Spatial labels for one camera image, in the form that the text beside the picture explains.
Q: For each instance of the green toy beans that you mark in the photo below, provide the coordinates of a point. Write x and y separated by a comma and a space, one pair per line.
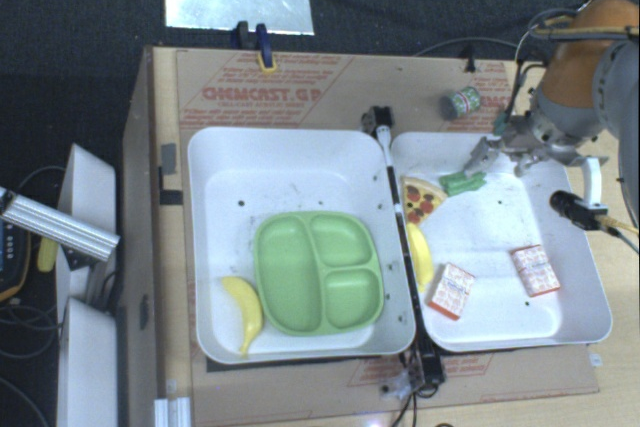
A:
460, 185

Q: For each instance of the thin black and white rod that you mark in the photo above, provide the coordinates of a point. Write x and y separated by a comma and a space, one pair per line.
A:
400, 215

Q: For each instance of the toy pizza slice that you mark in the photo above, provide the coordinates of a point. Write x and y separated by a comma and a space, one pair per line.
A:
420, 202

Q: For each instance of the white plastic tray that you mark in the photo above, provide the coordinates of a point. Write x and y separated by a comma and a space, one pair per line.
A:
490, 235
235, 165

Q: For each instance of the green divided plate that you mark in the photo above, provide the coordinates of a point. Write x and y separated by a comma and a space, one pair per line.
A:
290, 265

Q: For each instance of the yellow banana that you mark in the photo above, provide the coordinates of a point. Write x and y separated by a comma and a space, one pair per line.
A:
422, 255
248, 305

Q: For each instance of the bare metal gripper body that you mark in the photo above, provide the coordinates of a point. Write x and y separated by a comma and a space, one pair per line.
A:
525, 137

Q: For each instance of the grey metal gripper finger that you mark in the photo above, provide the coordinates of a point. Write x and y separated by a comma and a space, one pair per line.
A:
526, 163
482, 157

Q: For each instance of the brown cardboard board, red print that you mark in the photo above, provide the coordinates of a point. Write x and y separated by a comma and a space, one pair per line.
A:
300, 90

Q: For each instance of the black cylinder on white bracket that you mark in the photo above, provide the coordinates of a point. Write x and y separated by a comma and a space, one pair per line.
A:
575, 207

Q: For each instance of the orange and white carton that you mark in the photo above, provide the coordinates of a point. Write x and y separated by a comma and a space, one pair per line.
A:
535, 271
452, 290

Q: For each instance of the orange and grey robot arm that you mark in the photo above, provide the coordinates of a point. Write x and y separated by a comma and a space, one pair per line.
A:
575, 70

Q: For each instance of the green and white can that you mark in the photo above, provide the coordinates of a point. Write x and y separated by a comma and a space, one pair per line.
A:
462, 102

